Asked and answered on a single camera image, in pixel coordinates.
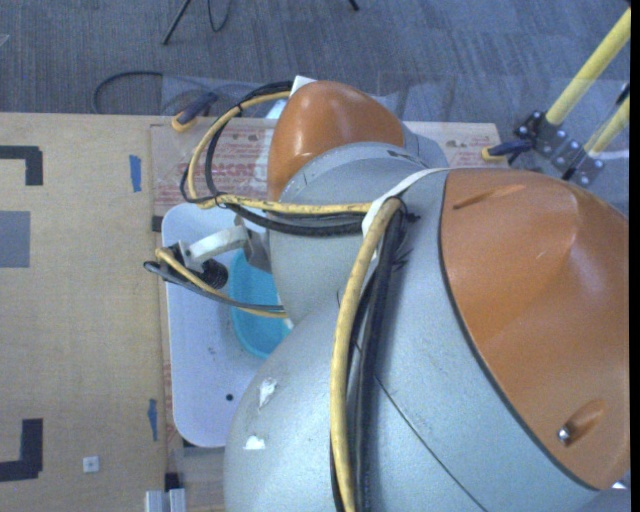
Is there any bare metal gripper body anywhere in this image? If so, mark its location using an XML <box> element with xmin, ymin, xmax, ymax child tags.
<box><xmin>244</xmin><ymin>228</ymin><xmax>274</xmax><ymax>275</ymax></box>

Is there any blue divided plate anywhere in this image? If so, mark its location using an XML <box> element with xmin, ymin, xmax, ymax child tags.
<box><xmin>228</xmin><ymin>249</ymin><xmax>294</xmax><ymax>361</ymax></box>

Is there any brown cardboard board red print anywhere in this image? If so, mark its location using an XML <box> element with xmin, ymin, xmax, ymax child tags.
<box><xmin>149</xmin><ymin>117</ymin><xmax>503</xmax><ymax>512</ymax></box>

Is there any white plastic tray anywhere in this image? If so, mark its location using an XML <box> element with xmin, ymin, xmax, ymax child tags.
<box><xmin>160</xmin><ymin>202</ymin><xmax>296</xmax><ymax>449</ymax></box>

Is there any black cylinder on white bracket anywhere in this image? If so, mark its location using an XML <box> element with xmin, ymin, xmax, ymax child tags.
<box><xmin>168</xmin><ymin>225</ymin><xmax>250</xmax><ymax>291</ymax></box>

